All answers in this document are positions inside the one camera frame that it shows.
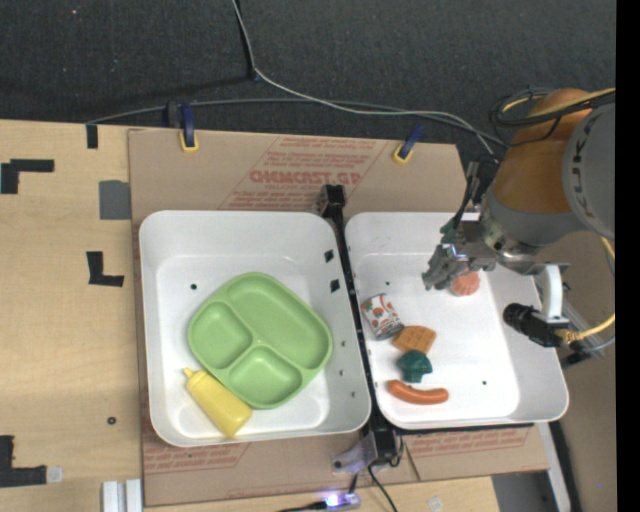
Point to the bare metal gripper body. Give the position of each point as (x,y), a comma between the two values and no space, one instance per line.
(477,250)

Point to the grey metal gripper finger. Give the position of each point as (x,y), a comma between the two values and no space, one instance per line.
(437,267)
(452,276)

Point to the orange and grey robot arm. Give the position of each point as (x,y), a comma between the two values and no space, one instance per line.
(537,175)

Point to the brown waffle biscuit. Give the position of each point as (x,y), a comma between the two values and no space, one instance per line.
(414,338)

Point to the white can with tomato print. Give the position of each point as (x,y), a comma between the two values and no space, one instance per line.
(382,316)

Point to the white plastic tray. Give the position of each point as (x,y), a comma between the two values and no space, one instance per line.
(170,320)
(480,345)

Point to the thin black rod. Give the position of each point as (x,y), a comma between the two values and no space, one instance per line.
(351,280)

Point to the green broccoli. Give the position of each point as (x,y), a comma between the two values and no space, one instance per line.
(414,366)

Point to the orange sausage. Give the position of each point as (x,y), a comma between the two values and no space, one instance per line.
(417,393)

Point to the green divided plate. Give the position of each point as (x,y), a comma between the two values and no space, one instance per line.
(260,330)

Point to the brown cardboard board red print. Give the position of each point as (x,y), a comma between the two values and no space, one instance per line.
(225,170)

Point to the yellow squeeze bottle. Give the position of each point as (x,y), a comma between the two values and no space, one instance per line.
(220,402)

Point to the black cylinder on white bracket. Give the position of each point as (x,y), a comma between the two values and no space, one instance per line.
(532,322)

